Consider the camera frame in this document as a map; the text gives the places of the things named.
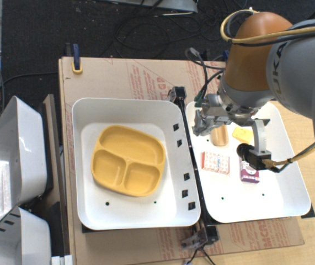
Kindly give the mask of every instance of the white plate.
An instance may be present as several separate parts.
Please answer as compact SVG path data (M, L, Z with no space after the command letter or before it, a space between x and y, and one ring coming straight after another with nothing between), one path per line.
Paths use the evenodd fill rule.
M209 214L218 222L240 222L272 218L284 218L307 214L311 201L297 162L288 165L281 173L261 170L257 184L242 182L237 146L241 143L232 136L237 126L227 126L228 144L215 146L210 136L195 136L192 131L195 116L194 102L186 107L189 133L197 161L202 191ZM266 126L266 149L272 159L282 161L294 156L289 138L278 109L271 103L257 113L259 119L270 119ZM229 156L229 174L201 169L204 151Z
M72 118L78 215L84 226L113 230L190 226L198 221L200 204L194 169L183 118L175 104L162 100L82 98L75 102ZM150 134L164 145L165 169L159 187L151 195L130 197L94 181L90 170L92 152L101 131L113 124Z

